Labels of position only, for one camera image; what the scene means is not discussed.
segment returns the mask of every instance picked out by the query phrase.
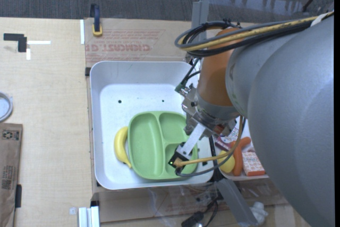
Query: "wooden table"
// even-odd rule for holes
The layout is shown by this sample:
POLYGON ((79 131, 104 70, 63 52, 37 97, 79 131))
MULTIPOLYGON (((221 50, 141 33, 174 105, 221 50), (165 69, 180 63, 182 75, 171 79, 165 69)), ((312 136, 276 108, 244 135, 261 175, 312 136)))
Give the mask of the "wooden table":
MULTIPOLYGON (((78 207, 92 197, 85 51, 80 20, 1 18, 2 33, 21 33, 31 59, 15 41, 0 40, 0 91, 13 97, 5 121, 23 124, 19 181, 21 207, 15 226, 77 226, 78 207)), ((264 226, 309 226, 290 205, 266 207, 264 226)), ((189 216, 105 223, 103 226, 174 226, 189 216)), ((213 226, 238 226, 230 211, 218 213, 213 226)))

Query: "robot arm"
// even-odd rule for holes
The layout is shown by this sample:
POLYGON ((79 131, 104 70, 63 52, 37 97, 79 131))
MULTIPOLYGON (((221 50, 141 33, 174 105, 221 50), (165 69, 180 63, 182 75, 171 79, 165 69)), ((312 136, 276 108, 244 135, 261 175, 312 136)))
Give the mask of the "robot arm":
POLYGON ((285 198, 312 226, 335 226, 334 16, 298 26, 251 38, 232 29, 246 33, 228 43, 244 45, 232 54, 215 41, 183 47, 203 57, 197 90, 183 102, 186 132, 202 124, 227 134, 245 116, 257 155, 285 198), (209 43, 215 44, 204 52, 209 43))

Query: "brown paper bag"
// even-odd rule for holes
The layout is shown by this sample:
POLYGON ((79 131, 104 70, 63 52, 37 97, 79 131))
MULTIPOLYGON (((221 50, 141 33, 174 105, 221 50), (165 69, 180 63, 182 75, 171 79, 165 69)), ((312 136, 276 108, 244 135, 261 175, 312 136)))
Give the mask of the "brown paper bag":
POLYGON ((22 125, 0 123, 0 227, 13 227, 22 125))

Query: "metal ring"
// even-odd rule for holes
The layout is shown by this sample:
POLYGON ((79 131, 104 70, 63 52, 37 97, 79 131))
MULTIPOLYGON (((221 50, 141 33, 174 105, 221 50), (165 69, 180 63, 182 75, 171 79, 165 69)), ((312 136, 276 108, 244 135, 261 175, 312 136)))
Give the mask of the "metal ring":
POLYGON ((4 120, 6 120, 11 115, 11 113, 13 111, 13 103, 12 103, 11 99, 9 98, 9 96, 2 93, 2 92, 0 92, 0 98, 4 98, 9 104, 7 112, 3 116, 0 116, 0 122, 3 122, 4 120))

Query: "yellow banana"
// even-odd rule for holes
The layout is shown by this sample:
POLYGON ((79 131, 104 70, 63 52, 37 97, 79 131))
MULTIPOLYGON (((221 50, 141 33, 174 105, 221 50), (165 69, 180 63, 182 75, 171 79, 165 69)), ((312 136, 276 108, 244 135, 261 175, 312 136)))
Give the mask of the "yellow banana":
POLYGON ((114 140, 114 150, 115 155, 117 159, 125 164, 128 165, 129 168, 132 167, 129 158, 125 151, 125 142, 128 138, 128 128, 127 126, 122 127, 119 129, 119 131, 116 133, 115 140, 114 140))

